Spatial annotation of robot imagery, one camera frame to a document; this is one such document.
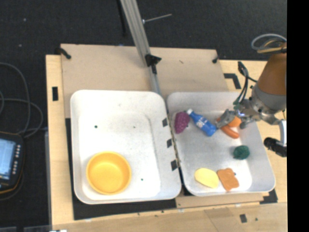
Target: handheld monitor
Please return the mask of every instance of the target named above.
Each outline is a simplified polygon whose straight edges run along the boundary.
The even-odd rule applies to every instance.
[[[18,134],[0,132],[0,194],[14,190],[24,165],[24,144]]]

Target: bottle cap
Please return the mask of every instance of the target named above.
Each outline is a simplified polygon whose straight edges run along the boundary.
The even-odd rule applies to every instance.
[[[188,109],[187,114],[190,115],[192,112],[193,112],[193,110],[190,108],[190,109]]]

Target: wooden table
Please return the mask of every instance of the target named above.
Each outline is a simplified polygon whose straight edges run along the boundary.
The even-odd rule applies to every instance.
[[[209,53],[209,58],[213,55],[213,50],[201,51],[190,49],[189,54],[186,55],[184,49],[170,48],[166,56],[162,56],[165,53],[163,50],[164,48],[152,49],[154,52],[161,53],[160,57],[162,59],[181,52],[182,59],[180,59],[180,64],[201,61],[200,57],[196,59],[192,58],[192,53],[199,52],[201,56],[203,53]],[[133,65],[139,61],[137,54],[136,56],[134,54],[133,56],[130,55],[130,58],[134,59],[131,63]],[[63,86],[65,85],[63,82],[64,61],[66,60],[64,60],[63,56],[46,56],[49,127],[48,156],[51,218],[54,229],[100,231],[100,228],[104,227],[105,231],[158,231],[164,230],[164,228],[169,228],[170,231],[176,229],[180,231],[198,231],[202,228],[208,228],[209,231],[221,232],[229,231],[227,229],[231,228],[231,224],[233,224],[233,231],[257,231],[261,228],[267,228],[268,231],[284,231],[287,229],[287,160],[271,151],[267,151],[267,154],[276,177],[275,191],[278,196],[277,203],[260,205],[259,202],[267,197],[269,195],[268,193],[234,195],[232,198],[227,196],[200,198],[180,195],[176,198],[177,208],[175,209],[74,220],[67,151],[67,132],[65,127],[66,114],[63,92]],[[249,70],[250,76],[254,79],[258,79],[266,63],[264,61],[242,62]],[[158,64],[158,73],[160,73],[160,64]],[[232,73],[238,77],[241,85],[244,83],[244,77],[238,73],[237,61],[219,60],[217,65],[219,65],[218,68],[220,68],[222,76],[223,73]],[[225,85],[220,87],[220,91],[239,91],[239,89],[235,88],[232,79],[225,79]],[[58,94],[56,102],[53,100],[55,99],[55,96],[53,96],[55,88],[57,88]],[[276,126],[270,126],[261,121],[258,122],[258,127],[262,138],[268,136],[277,139],[280,138],[280,131]],[[241,222],[240,215],[243,214],[246,215],[247,222]]]

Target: white tray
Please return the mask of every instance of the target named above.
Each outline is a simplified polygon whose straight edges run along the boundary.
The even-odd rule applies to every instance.
[[[179,92],[169,95],[167,105],[174,125],[178,112],[192,108],[204,115],[213,124],[226,109],[233,109],[235,92]],[[208,137],[192,120],[180,134],[175,134],[176,147],[183,174],[183,180],[190,193],[196,196],[210,196],[231,193],[268,192],[275,186],[275,176],[263,145],[257,124],[250,123],[246,129],[238,129],[240,137],[232,139],[221,130]],[[233,150],[246,145],[250,155],[245,160],[233,158]],[[221,183],[218,188],[209,188],[194,179],[198,168],[213,171],[231,168],[239,181],[239,187],[227,192]]]
[[[79,90],[72,95],[70,107],[74,190],[82,202],[154,201],[173,199],[180,193],[161,96],[147,91]],[[102,195],[89,185],[87,163],[101,151],[114,151],[128,160],[132,180],[122,193]]]

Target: blue bottle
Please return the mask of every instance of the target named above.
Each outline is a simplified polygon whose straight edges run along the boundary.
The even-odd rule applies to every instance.
[[[187,114],[193,119],[196,126],[204,131],[208,136],[212,136],[216,132],[216,126],[211,124],[204,116],[196,114],[192,109],[189,109]]]

